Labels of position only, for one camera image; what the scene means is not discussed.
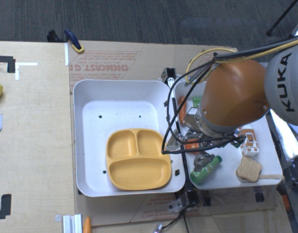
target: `wooden table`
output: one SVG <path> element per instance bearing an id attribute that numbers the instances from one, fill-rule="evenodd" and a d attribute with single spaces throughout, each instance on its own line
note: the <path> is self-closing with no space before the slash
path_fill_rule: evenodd
<path id="1" fill-rule="evenodd" d="M 11 194 L 11 214 L 0 233 L 61 232 L 59 215 L 74 215 L 74 172 L 69 68 L 64 43 L 0 42 L 0 55 L 13 56 L 19 80 L 0 63 L 0 203 Z M 187 218 L 190 232 L 292 232 L 282 199 L 276 209 Z M 156 222 L 94 227 L 93 232 L 150 233 Z M 164 232 L 185 232 L 183 219 Z"/>

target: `yellow plastic plate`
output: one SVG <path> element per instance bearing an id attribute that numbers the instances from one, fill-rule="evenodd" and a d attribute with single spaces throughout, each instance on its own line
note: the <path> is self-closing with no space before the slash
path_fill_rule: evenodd
<path id="1" fill-rule="evenodd" d="M 114 132 L 107 141 L 108 175 L 121 190 L 151 190 L 171 178 L 169 155 L 161 154 L 163 137 L 154 130 L 126 129 Z"/>

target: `white plastic tray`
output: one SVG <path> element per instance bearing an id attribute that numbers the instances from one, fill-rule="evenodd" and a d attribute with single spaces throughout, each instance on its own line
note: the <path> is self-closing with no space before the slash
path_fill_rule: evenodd
<path id="1" fill-rule="evenodd" d="M 106 143 L 115 131 L 130 128 L 167 130 L 164 102 L 169 88 L 159 81 L 83 80 L 73 91 L 76 175 L 79 190 L 89 197 L 179 191 L 185 183 L 181 155 L 171 155 L 172 176 L 160 189 L 123 191 L 107 175 Z"/>
<path id="2" fill-rule="evenodd" d="M 176 101 L 179 101 L 181 96 L 185 96 L 189 88 L 184 87 L 185 82 L 179 82 L 175 87 Z M 190 99 L 187 101 L 187 110 L 192 107 L 192 97 L 202 97 L 205 84 L 198 84 L 190 95 Z M 280 161 L 278 159 L 275 146 L 272 140 L 272 136 L 266 121 L 266 117 L 263 117 L 253 123 L 249 124 L 255 131 L 256 140 L 258 142 L 260 152 L 253 157 L 253 159 L 262 165 L 262 175 L 278 174 L 282 175 L 282 169 Z M 188 128 L 181 125 L 181 132 L 186 134 Z M 235 174 L 236 169 L 239 167 L 242 159 L 240 148 L 236 148 L 231 144 L 226 145 L 224 148 L 216 148 L 207 151 L 209 154 L 220 155 L 222 162 L 215 170 L 215 172 L 205 179 L 201 185 L 194 184 L 195 187 L 201 190 L 212 190 L 220 188 L 235 188 L 245 186 L 259 186 L 259 185 L 276 185 L 281 180 L 270 179 L 261 180 L 259 179 L 256 183 L 243 183 L 240 182 Z M 194 158 L 195 154 L 186 153 L 187 165 L 189 173 L 194 169 Z"/>

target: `gray carpet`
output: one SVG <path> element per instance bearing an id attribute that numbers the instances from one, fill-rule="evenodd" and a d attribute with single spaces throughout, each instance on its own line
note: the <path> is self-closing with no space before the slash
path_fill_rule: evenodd
<path id="1" fill-rule="evenodd" d="M 47 41 L 54 29 L 79 40 L 202 44 L 239 50 L 285 39 L 298 24 L 293 0 L 0 0 L 1 41 Z"/>

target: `toy bread slice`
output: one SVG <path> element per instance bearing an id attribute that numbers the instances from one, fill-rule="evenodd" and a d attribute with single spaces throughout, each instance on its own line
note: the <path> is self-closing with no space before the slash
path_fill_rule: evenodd
<path id="1" fill-rule="evenodd" d="M 243 156 L 240 166 L 236 170 L 236 175 L 243 180 L 257 182 L 262 166 L 248 156 Z"/>

